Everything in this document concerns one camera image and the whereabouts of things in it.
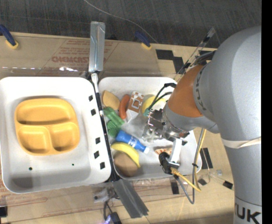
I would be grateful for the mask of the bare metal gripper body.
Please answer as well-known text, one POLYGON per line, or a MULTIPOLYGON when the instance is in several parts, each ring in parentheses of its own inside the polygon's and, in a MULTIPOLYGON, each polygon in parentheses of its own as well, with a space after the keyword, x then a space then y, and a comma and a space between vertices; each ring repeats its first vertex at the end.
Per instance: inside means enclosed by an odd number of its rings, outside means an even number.
POLYGON ((186 140, 189 131, 184 131, 173 126, 169 121, 163 119, 163 110, 153 110, 148 112, 147 122, 144 127, 142 139, 147 142, 155 140, 169 140, 174 142, 176 139, 186 140))

